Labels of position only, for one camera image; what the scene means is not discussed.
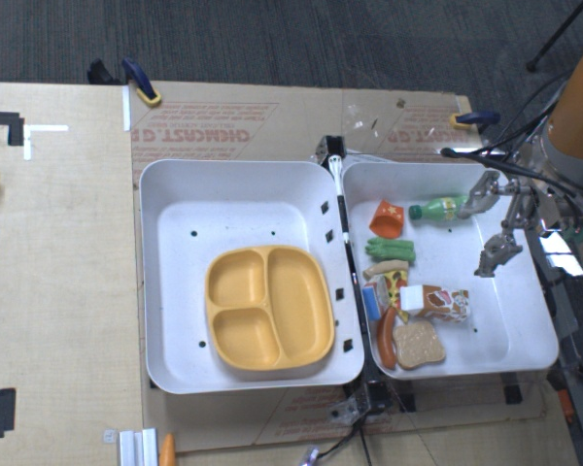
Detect orange fries box with stars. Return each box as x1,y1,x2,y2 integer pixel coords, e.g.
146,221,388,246
368,199,406,240

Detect brown cardboard board red print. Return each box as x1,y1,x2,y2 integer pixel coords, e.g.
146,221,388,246
129,81,548,453

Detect toy pizza slice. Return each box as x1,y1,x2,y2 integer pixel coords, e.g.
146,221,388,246
361,259,411,324

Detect green toy asparagus bundle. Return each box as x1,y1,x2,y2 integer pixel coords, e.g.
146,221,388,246
364,237,417,264

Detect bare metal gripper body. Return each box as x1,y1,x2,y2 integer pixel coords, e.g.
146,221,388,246
513,178,583,242

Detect black block with thin wires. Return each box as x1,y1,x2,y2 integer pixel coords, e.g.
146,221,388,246
328,380,395,422
314,134,347,165

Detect white and brown carton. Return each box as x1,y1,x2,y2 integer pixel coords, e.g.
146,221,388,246
398,283,472,325

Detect thin black and white rod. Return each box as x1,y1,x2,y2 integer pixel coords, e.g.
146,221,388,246
327,154,371,383

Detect yellow divided plate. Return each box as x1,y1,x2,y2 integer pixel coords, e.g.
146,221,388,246
204,245,337,373

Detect brown toy bread slice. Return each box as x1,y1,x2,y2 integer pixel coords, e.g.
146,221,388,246
392,319,447,372

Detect red toy sausage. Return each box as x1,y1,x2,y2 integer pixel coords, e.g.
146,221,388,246
375,306,400,371

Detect orange toy carrot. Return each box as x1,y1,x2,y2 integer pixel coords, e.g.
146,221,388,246
158,433,178,466

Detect white plastic tray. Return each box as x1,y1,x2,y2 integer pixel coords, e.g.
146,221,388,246
341,161,561,381
138,158,366,396

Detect blue and white carton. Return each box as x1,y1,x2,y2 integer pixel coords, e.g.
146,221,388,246
361,279,391,322

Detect green plastic bottle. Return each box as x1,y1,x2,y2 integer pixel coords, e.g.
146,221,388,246
407,194,470,223

